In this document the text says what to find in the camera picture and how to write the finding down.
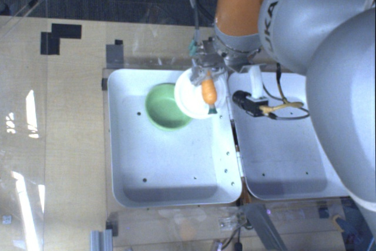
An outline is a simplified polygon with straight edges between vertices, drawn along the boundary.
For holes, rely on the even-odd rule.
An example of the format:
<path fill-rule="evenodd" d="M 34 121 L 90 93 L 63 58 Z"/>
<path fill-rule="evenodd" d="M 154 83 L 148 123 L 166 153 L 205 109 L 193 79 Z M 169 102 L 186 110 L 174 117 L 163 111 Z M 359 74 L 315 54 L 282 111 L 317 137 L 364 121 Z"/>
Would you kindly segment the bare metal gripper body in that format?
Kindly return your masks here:
<path fill-rule="evenodd" d="M 238 51 L 224 44 L 218 37 L 209 37 L 196 46 L 192 56 L 194 69 L 228 69 L 233 72 L 244 72 L 247 66 L 253 65 L 254 57 L 261 48 L 251 51 Z"/>

